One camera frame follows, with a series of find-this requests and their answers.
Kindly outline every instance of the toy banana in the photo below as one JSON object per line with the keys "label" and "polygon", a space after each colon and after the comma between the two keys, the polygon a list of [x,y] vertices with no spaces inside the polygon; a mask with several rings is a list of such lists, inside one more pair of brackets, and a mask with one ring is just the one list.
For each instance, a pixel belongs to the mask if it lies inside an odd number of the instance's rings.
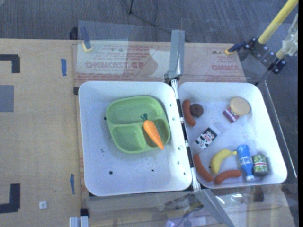
{"label": "toy banana", "polygon": [[210,168],[214,174],[217,174],[220,170],[221,163],[224,159],[231,155],[236,155],[237,151],[230,151],[228,149],[222,149],[219,152],[217,152],[210,163]]}

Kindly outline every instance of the bottle label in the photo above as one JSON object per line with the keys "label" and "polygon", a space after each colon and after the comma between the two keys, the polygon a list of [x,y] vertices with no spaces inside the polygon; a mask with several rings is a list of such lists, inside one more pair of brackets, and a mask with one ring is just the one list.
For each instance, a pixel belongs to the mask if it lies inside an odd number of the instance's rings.
{"label": "bottle label", "polygon": [[252,164],[252,158],[251,158],[251,156],[249,156],[249,157],[241,157],[239,159],[239,161],[240,161],[241,166],[245,165],[245,164]]}
{"label": "bottle label", "polygon": [[210,127],[208,127],[202,134],[200,134],[193,144],[199,146],[201,150],[204,150],[213,142],[216,137],[217,134]]}

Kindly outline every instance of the green can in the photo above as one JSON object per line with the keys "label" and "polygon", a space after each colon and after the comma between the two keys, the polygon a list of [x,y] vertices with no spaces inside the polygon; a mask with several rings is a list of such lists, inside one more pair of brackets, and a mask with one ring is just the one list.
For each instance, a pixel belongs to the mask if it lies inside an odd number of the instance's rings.
{"label": "green can", "polygon": [[252,156],[252,162],[254,164],[253,173],[255,176],[266,176],[268,174],[266,156],[254,155]]}

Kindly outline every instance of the blue tape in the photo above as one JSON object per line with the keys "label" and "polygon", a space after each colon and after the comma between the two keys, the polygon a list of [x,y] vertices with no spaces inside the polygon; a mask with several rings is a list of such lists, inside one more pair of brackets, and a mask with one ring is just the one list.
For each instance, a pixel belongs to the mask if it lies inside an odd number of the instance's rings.
{"label": "blue tape", "polygon": [[85,44],[86,49],[90,49],[91,45],[90,45],[89,33],[87,32],[86,27],[83,26],[80,29],[80,31],[81,31],[81,35],[82,35],[81,37],[84,40],[84,44]]}
{"label": "blue tape", "polygon": [[14,111],[14,86],[0,85],[0,112]]}
{"label": "blue tape", "polygon": [[67,76],[66,74],[66,60],[65,59],[61,59],[61,69],[62,69],[62,74],[63,76]]}
{"label": "blue tape", "polygon": [[72,194],[75,194],[75,179],[74,179],[74,174],[71,174],[71,177],[70,177],[70,184],[71,184],[71,191],[72,191]]}

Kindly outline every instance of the yellow clip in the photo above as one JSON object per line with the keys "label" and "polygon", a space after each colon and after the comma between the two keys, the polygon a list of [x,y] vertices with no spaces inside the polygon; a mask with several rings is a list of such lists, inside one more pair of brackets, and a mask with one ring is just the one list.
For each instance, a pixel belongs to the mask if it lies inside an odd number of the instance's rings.
{"label": "yellow clip", "polygon": [[93,50],[93,47],[90,47],[89,49],[86,47],[85,43],[82,42],[82,47],[84,49],[85,52],[91,52]]}
{"label": "yellow clip", "polygon": [[237,51],[237,50],[235,50],[235,51],[233,51],[233,52],[229,52],[228,49],[225,49],[224,52],[225,52],[226,55],[232,55],[232,54],[235,54],[236,51]]}

